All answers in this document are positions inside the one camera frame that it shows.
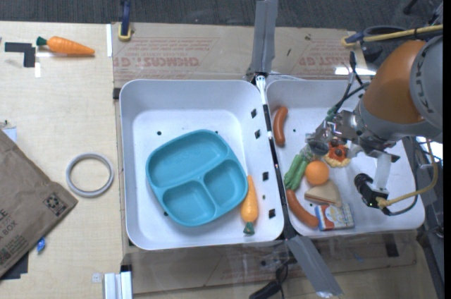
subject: wooden table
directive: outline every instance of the wooden table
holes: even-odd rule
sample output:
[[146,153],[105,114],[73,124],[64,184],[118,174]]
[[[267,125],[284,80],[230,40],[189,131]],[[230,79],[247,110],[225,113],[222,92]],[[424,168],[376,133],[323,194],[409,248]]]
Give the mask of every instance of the wooden table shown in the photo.
[[[5,52],[4,42],[32,43],[58,35],[95,49],[89,58],[43,57],[40,77],[23,67],[23,54]],[[43,252],[30,251],[28,273],[0,281],[2,298],[102,298],[99,278],[118,272],[123,258],[113,64],[107,53],[107,25],[0,22],[0,119],[17,127],[17,143],[49,177],[67,187],[68,163],[98,152],[115,167],[109,190],[96,198],[78,197],[75,209],[47,236]],[[96,162],[77,166],[73,180],[82,188],[101,186],[106,169]],[[347,298],[434,298],[424,254],[413,240],[415,263],[405,267],[342,272]],[[140,298],[246,298],[264,283],[152,293]],[[287,298],[317,298],[306,278],[290,281]]]

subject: white container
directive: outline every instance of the white container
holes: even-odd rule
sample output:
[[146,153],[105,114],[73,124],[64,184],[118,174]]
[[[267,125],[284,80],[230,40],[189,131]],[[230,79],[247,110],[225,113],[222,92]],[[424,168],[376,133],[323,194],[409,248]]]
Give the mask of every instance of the white container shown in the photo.
[[[284,122],[285,146],[276,148],[282,176],[290,168],[295,155],[305,146],[305,135],[316,130],[326,117],[327,111],[340,101],[346,86],[347,81],[344,80],[276,80],[267,85],[266,97],[272,119],[279,107],[288,108],[288,116]],[[358,101],[358,95],[355,94],[343,104],[342,109],[353,111]],[[402,142],[387,151],[400,156],[390,167],[388,199],[414,192],[415,180]],[[363,152],[344,168],[330,168],[330,179],[338,186],[342,201],[349,203],[352,208],[354,228],[320,231],[303,224],[289,211],[293,227],[298,233],[312,238],[412,230],[420,227],[425,217],[421,197],[418,197],[411,210],[397,216],[386,216],[381,210],[367,207],[362,202],[355,188],[354,178],[358,173],[366,173],[374,178],[375,172],[376,160],[365,156]],[[301,205],[314,215],[316,204],[304,199],[304,193],[310,187],[307,180],[302,179],[296,194]],[[389,210],[396,212],[410,206],[413,201],[413,197],[402,200],[390,205]]]
[[[244,80],[134,80],[120,95],[125,222],[144,250],[265,243],[283,230],[282,206],[258,89]],[[164,215],[145,172],[162,144],[194,130],[216,131],[229,145],[258,196],[255,234],[243,233],[240,206],[205,225],[187,227]]]

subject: small box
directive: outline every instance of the small box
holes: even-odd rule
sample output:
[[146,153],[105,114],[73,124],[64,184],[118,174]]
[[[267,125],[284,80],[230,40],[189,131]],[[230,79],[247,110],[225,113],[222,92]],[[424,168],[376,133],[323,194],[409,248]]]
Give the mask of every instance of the small box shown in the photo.
[[321,231],[354,227],[351,207],[347,203],[343,203],[341,207],[319,205],[315,207],[315,214],[319,219],[319,230]]

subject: tape ring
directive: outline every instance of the tape ring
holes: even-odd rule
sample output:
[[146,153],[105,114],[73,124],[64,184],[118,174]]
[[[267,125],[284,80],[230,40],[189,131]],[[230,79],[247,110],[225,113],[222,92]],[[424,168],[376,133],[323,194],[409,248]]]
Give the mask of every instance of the tape ring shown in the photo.
[[[99,160],[100,162],[102,162],[103,164],[105,164],[105,166],[107,167],[107,169],[109,170],[109,177],[108,177],[108,181],[106,182],[105,185],[103,185],[100,189],[98,190],[93,190],[93,191],[86,191],[86,190],[81,190],[79,189],[77,186],[75,186],[75,184],[72,182],[72,179],[70,178],[70,174],[72,172],[72,169],[74,168],[74,166],[76,164],[78,164],[80,161],[82,160],[86,160],[86,159],[96,159]],[[113,183],[113,179],[114,179],[114,169],[113,169],[113,164],[104,156],[101,154],[97,154],[96,152],[86,152],[84,154],[80,154],[78,156],[76,156],[68,165],[67,169],[66,169],[66,181],[69,185],[69,188],[77,195],[79,196],[83,196],[83,197],[96,197],[99,196],[101,194],[103,194],[105,191],[108,190],[108,188],[111,186],[111,184]]]

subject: brown paper bag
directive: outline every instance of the brown paper bag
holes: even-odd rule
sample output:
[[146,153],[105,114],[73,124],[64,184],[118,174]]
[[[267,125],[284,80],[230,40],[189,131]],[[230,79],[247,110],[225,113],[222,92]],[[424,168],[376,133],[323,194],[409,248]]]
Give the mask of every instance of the brown paper bag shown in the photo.
[[0,278],[77,202],[0,130]]

